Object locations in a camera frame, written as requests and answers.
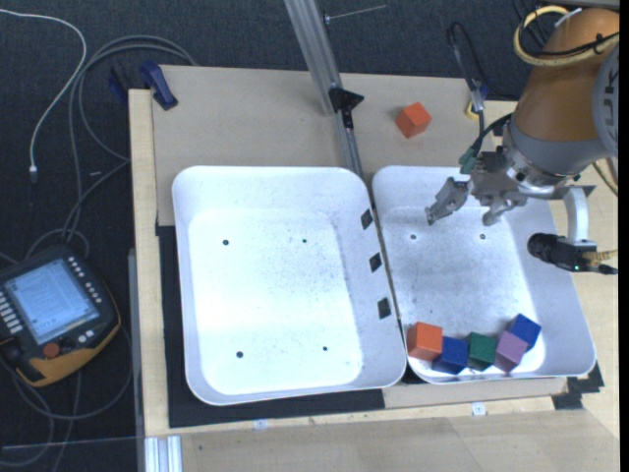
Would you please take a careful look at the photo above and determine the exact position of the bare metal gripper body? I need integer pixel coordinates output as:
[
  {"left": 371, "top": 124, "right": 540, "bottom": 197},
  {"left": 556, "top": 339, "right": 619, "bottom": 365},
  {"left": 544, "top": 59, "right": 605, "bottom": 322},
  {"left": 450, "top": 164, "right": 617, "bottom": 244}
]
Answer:
[{"left": 468, "top": 147, "right": 562, "bottom": 211}]

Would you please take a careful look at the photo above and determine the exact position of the white plastic tray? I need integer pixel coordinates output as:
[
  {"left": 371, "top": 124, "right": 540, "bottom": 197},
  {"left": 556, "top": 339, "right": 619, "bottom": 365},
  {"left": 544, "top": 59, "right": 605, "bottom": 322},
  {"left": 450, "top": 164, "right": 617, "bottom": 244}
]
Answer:
[
  {"left": 170, "top": 164, "right": 409, "bottom": 407},
  {"left": 371, "top": 164, "right": 599, "bottom": 385}
]

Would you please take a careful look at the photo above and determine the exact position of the orange cube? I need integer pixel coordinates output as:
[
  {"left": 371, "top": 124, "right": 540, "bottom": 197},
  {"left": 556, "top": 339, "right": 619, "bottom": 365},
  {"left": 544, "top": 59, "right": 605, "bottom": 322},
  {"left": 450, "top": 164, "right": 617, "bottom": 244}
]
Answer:
[
  {"left": 406, "top": 321, "right": 444, "bottom": 362},
  {"left": 395, "top": 101, "right": 433, "bottom": 140}
]

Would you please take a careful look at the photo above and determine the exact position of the blue cube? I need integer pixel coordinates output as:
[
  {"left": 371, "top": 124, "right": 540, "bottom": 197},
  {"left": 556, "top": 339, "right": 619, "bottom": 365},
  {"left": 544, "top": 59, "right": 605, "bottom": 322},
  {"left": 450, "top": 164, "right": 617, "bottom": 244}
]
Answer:
[
  {"left": 431, "top": 335, "right": 470, "bottom": 376},
  {"left": 508, "top": 313, "right": 543, "bottom": 350}
]

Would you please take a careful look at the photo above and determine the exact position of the green cube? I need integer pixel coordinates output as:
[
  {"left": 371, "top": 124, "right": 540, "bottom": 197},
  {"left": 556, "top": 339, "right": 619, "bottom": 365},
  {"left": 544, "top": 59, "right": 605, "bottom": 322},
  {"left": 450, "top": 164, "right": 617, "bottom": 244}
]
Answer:
[{"left": 466, "top": 331, "right": 498, "bottom": 372}]

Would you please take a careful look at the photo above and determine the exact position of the purple cube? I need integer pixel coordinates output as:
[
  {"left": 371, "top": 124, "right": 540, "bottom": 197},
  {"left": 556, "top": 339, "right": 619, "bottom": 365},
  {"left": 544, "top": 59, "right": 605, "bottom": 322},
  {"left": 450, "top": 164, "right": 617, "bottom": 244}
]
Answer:
[{"left": 492, "top": 330, "right": 530, "bottom": 375}]

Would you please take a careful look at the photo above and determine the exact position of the pale wood board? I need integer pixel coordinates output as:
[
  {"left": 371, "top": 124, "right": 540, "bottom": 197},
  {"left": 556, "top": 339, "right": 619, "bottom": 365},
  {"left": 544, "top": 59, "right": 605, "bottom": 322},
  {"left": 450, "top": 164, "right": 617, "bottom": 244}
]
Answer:
[{"left": 149, "top": 64, "right": 619, "bottom": 410}]

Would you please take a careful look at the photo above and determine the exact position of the black cylinder on white bracket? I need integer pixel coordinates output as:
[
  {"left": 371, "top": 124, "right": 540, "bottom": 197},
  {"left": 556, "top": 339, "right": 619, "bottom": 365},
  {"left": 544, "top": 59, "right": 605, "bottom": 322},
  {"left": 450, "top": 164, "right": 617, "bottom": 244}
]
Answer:
[{"left": 527, "top": 184, "right": 599, "bottom": 272}]

